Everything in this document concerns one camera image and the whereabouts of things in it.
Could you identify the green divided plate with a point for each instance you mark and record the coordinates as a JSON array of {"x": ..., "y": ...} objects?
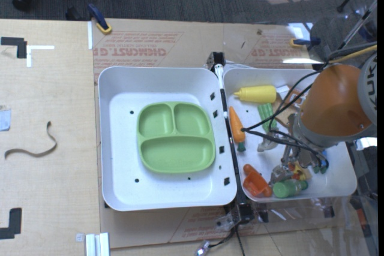
[{"x": 177, "y": 138}]

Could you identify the brown cardboard board red print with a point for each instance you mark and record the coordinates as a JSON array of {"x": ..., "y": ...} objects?
[{"x": 186, "y": 39}]

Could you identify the green bottle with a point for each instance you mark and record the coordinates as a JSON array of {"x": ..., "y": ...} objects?
[{"x": 285, "y": 189}]

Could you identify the tan bread slice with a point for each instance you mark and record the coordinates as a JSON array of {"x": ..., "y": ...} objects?
[{"x": 285, "y": 117}]

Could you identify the yellow squeeze bottle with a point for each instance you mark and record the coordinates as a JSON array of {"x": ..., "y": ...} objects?
[{"x": 259, "y": 94}]

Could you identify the grey white toy piece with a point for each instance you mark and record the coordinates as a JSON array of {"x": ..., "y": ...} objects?
[{"x": 265, "y": 145}]

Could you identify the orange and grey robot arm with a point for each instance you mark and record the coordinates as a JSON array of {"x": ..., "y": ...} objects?
[{"x": 336, "y": 102}]

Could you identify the orange scoop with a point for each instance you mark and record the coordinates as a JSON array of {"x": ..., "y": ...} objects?
[{"x": 255, "y": 184}]

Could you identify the thin black and white rod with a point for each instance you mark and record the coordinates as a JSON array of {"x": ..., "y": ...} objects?
[{"x": 223, "y": 99}]

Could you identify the brown curled strip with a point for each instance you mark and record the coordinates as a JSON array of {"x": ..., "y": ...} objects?
[{"x": 51, "y": 141}]

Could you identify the white plastic tray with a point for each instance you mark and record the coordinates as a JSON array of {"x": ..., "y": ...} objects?
[
  {"x": 330, "y": 183},
  {"x": 120, "y": 135}
]

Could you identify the orange carrot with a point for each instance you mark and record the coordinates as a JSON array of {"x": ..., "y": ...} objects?
[{"x": 237, "y": 129}]

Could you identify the yellow pizza slice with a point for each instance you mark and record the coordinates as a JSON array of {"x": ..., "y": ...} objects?
[{"x": 301, "y": 174}]

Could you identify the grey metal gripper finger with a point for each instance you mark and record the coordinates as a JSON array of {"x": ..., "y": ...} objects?
[
  {"x": 277, "y": 177},
  {"x": 287, "y": 168}
]

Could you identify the green ribbed toy vegetable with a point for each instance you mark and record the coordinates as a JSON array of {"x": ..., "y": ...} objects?
[{"x": 265, "y": 115}]

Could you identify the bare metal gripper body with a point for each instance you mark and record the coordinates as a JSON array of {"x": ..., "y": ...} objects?
[{"x": 303, "y": 156}]

